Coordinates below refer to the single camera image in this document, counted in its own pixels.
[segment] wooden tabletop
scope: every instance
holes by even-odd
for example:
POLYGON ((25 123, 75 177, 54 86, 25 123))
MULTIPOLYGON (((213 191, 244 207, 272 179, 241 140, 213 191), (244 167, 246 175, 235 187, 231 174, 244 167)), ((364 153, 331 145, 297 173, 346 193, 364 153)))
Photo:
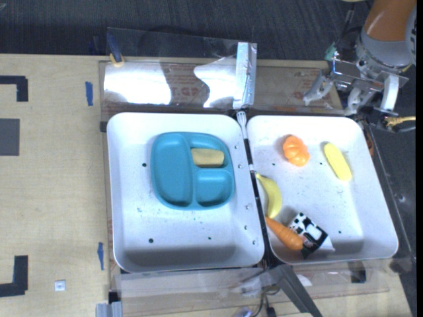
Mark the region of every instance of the wooden tabletop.
MULTIPOLYGON (((19 155, 0 156, 0 284, 13 282, 15 256, 28 256, 28 288, 24 295, 0 297, 2 316, 95 316, 96 304, 108 301, 98 68, 104 60, 108 58, 0 55, 0 75, 28 79, 27 102, 17 102, 16 86, 0 84, 0 119, 19 119, 20 126, 19 155), (93 87, 92 106, 86 83, 93 87), (65 281, 65 290, 55 291, 56 281, 65 281)), ((258 61, 260 65, 321 68, 324 63, 258 61)), ((345 291, 341 297, 319 296, 316 290, 315 304, 323 316, 411 316, 399 276, 386 268, 378 276, 380 290, 377 283, 366 295, 345 291)), ((283 299, 274 307, 278 316, 299 314, 283 299)), ((232 316, 236 311, 178 316, 232 316)), ((124 315, 146 316, 136 306, 124 308, 124 315)))

